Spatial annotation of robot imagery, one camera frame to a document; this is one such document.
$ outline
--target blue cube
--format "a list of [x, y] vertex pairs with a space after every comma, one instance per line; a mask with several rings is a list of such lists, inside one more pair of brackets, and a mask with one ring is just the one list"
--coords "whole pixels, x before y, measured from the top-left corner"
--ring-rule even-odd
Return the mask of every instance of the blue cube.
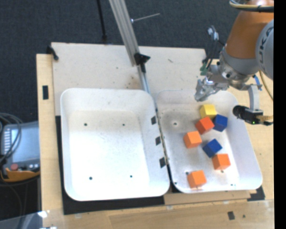
[[222, 149], [221, 145], [216, 139], [213, 139], [207, 145], [205, 145], [202, 149], [208, 155], [209, 158], [212, 158], [220, 149]]
[[213, 128], [214, 130], [222, 132], [227, 127], [228, 118], [223, 115], [217, 114], [213, 119], [213, 124], [214, 124]]

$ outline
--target orange cube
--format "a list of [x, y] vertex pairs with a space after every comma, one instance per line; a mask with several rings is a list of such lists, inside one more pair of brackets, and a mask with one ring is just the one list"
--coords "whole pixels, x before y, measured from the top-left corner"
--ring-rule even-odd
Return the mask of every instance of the orange cube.
[[187, 175], [187, 181], [190, 188], [199, 187], [206, 183], [206, 178], [203, 170], [193, 171]]
[[217, 154], [212, 158], [212, 162], [215, 170], [224, 170], [231, 165], [228, 154]]
[[212, 130], [215, 125], [214, 125], [213, 121], [211, 120], [211, 118], [206, 116], [206, 117], [200, 119], [195, 124], [195, 126], [196, 126], [196, 128], [200, 134], [204, 134], [204, 133]]
[[188, 132], [183, 136], [183, 140], [186, 148], [197, 147], [202, 143], [200, 134], [198, 131]]

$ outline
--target block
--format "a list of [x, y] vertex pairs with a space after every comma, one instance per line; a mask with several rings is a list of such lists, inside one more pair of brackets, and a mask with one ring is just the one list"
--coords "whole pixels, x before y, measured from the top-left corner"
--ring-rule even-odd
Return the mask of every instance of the block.
[[206, 178], [203, 170], [193, 171], [187, 175], [187, 181], [190, 188], [200, 187], [206, 183]]
[[215, 170], [224, 170], [231, 165], [228, 154], [216, 154], [212, 158], [212, 163]]
[[199, 109], [199, 112], [200, 112], [201, 118], [208, 116], [210, 117], [211, 120], [213, 120], [214, 117], [217, 115], [217, 111], [213, 104], [202, 105]]
[[207, 145], [205, 145], [202, 149], [208, 155], [209, 158], [212, 158], [220, 149], [222, 149], [219, 142], [214, 138]]
[[196, 124], [195, 127], [199, 131], [199, 133], [202, 135], [204, 133], [209, 132], [214, 127], [213, 121], [210, 119], [210, 117], [206, 116], [205, 118], [200, 119]]
[[197, 147], [202, 143], [200, 134], [198, 131], [188, 132], [183, 136], [184, 144], [186, 148]]
[[214, 130], [222, 132], [228, 125], [228, 118], [223, 115], [216, 115], [213, 119]]

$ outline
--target plastic tray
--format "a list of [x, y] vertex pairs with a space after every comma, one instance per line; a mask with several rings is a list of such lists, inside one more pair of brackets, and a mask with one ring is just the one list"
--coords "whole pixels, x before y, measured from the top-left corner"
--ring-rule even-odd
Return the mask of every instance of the plastic tray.
[[78, 201], [156, 197], [170, 180], [152, 97], [72, 88], [61, 95], [64, 186]]
[[[225, 91], [218, 92], [204, 102], [194, 99], [193, 91], [163, 91], [157, 96], [159, 122], [164, 138], [172, 182], [184, 193], [257, 189], [262, 184], [262, 174], [243, 120], [237, 119], [232, 109], [235, 97]], [[213, 104], [218, 114], [228, 117], [223, 132], [211, 130], [201, 135], [202, 144], [187, 149], [183, 136], [197, 130], [195, 123], [201, 119], [199, 109]], [[214, 170], [211, 158], [202, 147], [216, 138], [223, 147], [218, 153], [227, 153], [231, 166], [223, 171]], [[203, 170], [207, 183], [190, 188], [187, 174]]]

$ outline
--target metal pole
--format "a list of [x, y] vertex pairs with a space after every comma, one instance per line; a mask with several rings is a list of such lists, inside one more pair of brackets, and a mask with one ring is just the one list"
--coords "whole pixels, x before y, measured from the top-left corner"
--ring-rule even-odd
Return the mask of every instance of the metal pole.
[[115, 20], [118, 24], [118, 28], [124, 45], [126, 47], [130, 62], [132, 66], [137, 65], [142, 88], [146, 92], [150, 93], [146, 80], [146, 74], [144, 71], [142, 71], [143, 65], [138, 65], [134, 57], [137, 53], [140, 53], [140, 51], [137, 39], [133, 31], [132, 21], [129, 17], [128, 10], [125, 4], [125, 0], [109, 0], [109, 3], [112, 8]]

